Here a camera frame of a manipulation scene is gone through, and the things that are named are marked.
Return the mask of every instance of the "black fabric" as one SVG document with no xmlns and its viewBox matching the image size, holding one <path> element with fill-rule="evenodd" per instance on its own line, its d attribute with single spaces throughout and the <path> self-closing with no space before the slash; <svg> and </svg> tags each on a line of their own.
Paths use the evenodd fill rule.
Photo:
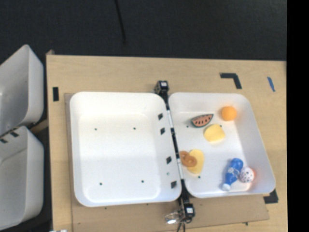
<svg viewBox="0 0 309 232">
<path fill-rule="evenodd" d="M 0 0 L 0 63 L 64 55 L 286 60 L 287 0 Z"/>
</svg>

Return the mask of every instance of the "white ball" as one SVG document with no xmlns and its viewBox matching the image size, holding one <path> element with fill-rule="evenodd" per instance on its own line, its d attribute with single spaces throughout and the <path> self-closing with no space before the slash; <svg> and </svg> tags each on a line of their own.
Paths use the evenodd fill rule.
<svg viewBox="0 0 309 232">
<path fill-rule="evenodd" d="M 239 179 L 241 182 L 250 183 L 254 180 L 255 173 L 252 168 L 244 167 L 240 171 Z"/>
</svg>

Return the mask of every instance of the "orange ball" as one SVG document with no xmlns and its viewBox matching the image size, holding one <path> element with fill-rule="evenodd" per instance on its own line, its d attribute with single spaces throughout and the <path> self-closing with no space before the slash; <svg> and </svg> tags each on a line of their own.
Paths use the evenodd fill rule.
<svg viewBox="0 0 309 232">
<path fill-rule="evenodd" d="M 221 116 L 226 121 L 234 120 L 237 116 L 237 111 L 232 106 L 226 106 L 222 109 Z"/>
</svg>

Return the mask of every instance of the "wooden board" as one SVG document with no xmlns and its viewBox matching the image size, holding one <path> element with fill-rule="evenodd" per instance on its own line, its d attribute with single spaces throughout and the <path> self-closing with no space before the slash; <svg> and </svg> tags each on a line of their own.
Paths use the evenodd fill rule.
<svg viewBox="0 0 309 232">
<path fill-rule="evenodd" d="M 242 89 L 220 73 L 236 73 Z M 267 77 L 271 77 L 275 92 Z M 54 230 L 172 231 L 164 215 L 171 203 L 87 208 L 71 195 L 65 93 L 79 91 L 151 92 L 168 80 L 173 92 L 228 92 L 248 98 L 276 177 L 279 203 L 264 205 L 261 195 L 192 199 L 197 210 L 188 231 L 287 230 L 285 63 L 175 58 L 47 56 L 47 89 Z M 58 88 L 59 100 L 53 90 Z M 247 221 L 259 221 L 242 224 Z"/>
</svg>

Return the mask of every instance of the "toy food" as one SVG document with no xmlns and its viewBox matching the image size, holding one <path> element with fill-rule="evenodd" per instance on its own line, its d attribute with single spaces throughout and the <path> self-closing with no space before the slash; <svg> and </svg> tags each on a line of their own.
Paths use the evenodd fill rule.
<svg viewBox="0 0 309 232">
<path fill-rule="evenodd" d="M 239 179 L 241 182 L 250 183 L 255 178 L 255 172 L 252 168 L 244 167 L 240 171 Z"/>
<path fill-rule="evenodd" d="M 194 167 L 188 167 L 187 169 L 194 173 L 199 174 L 202 172 L 203 165 L 204 165 L 204 153 L 199 149 L 193 149 L 189 152 L 191 157 L 195 157 L 197 159 L 197 164 Z"/>
<path fill-rule="evenodd" d="M 182 164 L 186 167 L 194 167 L 197 164 L 197 159 L 193 156 L 190 156 L 190 154 L 187 151 L 181 151 L 179 152 L 180 159 L 182 161 Z"/>
<path fill-rule="evenodd" d="M 213 114 L 205 114 L 201 116 L 194 117 L 191 122 L 196 127 L 206 126 L 212 119 Z"/>
<path fill-rule="evenodd" d="M 237 111 L 232 106 L 226 106 L 221 110 L 221 116 L 225 121 L 234 120 L 237 116 Z"/>
<path fill-rule="evenodd" d="M 231 184 L 237 181 L 239 173 L 243 167 L 243 161 L 239 158 L 234 158 L 229 163 L 227 172 L 225 174 L 225 182 L 222 185 L 223 191 L 230 191 Z"/>
<path fill-rule="evenodd" d="M 209 142 L 214 142 L 225 138 L 225 133 L 219 124 L 213 124 L 204 131 L 204 137 Z"/>
</svg>

